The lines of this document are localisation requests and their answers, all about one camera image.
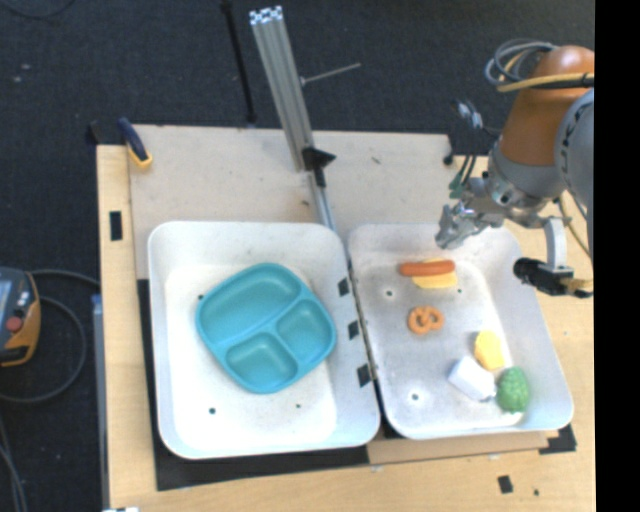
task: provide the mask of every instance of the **white block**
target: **white block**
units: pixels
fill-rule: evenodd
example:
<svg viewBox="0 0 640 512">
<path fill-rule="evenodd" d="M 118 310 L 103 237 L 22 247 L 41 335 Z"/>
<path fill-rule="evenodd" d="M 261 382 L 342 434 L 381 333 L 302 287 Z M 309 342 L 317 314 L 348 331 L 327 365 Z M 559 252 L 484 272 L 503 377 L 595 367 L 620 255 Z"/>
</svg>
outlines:
<svg viewBox="0 0 640 512">
<path fill-rule="evenodd" d="M 496 393 L 493 374 L 469 356 L 455 364 L 449 374 L 449 382 L 473 400 L 485 400 Z"/>
</svg>

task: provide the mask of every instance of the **black floor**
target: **black floor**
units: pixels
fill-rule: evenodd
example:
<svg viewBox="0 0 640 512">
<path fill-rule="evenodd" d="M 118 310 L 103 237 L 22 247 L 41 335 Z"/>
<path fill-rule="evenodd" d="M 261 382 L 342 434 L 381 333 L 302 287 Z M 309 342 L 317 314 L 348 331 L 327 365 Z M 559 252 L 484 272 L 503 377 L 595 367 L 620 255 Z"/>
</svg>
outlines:
<svg viewBox="0 0 640 512">
<path fill-rule="evenodd" d="M 0 266 L 99 276 L 96 178 L 87 127 L 119 143 L 116 120 L 245 126 L 247 107 L 219 1 L 2 0 L 0 3 Z M 264 1 L 233 3 L 258 127 L 278 119 L 249 25 Z M 595 0 L 298 0 L 279 2 L 304 77 L 314 130 L 452 133 L 485 153 L 450 102 L 469 100 L 500 127 L 513 96 L 483 68 L 497 46 L 530 37 L 595 49 Z M 28 9 L 29 13 L 17 10 Z M 59 12 L 47 15 L 47 11 Z M 40 276 L 43 295 L 78 315 L 88 359 L 74 385 L 37 405 L 0 400 L 32 512 L 101 510 L 91 296 L 73 279 Z M 0 394 L 57 387 L 80 355 L 73 322 L 43 306 L 32 361 L 0 369 Z M 13 507 L 0 462 L 0 511 Z"/>
</svg>

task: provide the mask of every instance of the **orange pretzel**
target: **orange pretzel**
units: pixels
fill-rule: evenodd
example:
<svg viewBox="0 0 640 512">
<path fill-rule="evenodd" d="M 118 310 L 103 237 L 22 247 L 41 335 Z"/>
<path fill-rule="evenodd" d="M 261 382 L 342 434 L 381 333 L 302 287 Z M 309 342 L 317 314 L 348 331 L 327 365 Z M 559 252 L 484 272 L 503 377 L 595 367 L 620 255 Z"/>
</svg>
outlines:
<svg viewBox="0 0 640 512">
<path fill-rule="evenodd" d="M 409 313 L 407 325 L 411 332 L 426 334 L 431 329 L 440 329 L 444 325 L 444 316 L 433 306 L 417 306 Z"/>
</svg>

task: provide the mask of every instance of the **white tray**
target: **white tray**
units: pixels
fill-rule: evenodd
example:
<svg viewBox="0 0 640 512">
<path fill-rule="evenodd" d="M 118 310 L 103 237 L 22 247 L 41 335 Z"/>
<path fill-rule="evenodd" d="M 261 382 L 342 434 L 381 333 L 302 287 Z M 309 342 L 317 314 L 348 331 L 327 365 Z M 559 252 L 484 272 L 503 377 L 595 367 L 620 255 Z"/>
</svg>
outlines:
<svg viewBox="0 0 640 512">
<path fill-rule="evenodd" d="M 318 224 L 176 221 L 148 241 L 154 369 L 160 435 L 187 459 L 353 447 L 376 434 L 380 413 L 373 384 L 361 386 L 368 364 L 344 246 Z M 306 282 L 337 329 L 329 357 L 292 386 L 271 395 L 242 389 L 199 338 L 198 297 L 233 274 L 270 261 Z"/>
<path fill-rule="evenodd" d="M 471 434 L 554 430 L 573 415 L 573 402 L 533 287 L 513 275 L 520 248 L 506 229 L 487 229 L 462 247 L 435 244 L 437 223 L 372 224 L 349 238 L 353 277 L 375 362 L 385 415 L 403 436 L 432 439 Z M 432 257 L 456 263 L 458 286 L 425 290 L 398 265 Z M 415 306 L 431 304 L 444 327 L 418 337 L 407 328 Z M 531 388 L 524 414 L 468 398 L 447 380 L 454 363 L 473 355 L 478 331 L 506 342 L 507 364 L 521 366 Z"/>
</svg>

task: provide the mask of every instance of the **broccoli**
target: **broccoli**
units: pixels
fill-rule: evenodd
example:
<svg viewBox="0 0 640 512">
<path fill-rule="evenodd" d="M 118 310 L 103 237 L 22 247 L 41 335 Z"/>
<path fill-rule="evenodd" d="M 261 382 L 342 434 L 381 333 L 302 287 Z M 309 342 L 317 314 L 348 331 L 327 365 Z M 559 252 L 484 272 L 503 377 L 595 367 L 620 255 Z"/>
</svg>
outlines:
<svg viewBox="0 0 640 512">
<path fill-rule="evenodd" d="M 529 404 L 529 384 L 522 368 L 507 368 L 498 381 L 496 400 L 508 412 L 524 412 Z"/>
</svg>

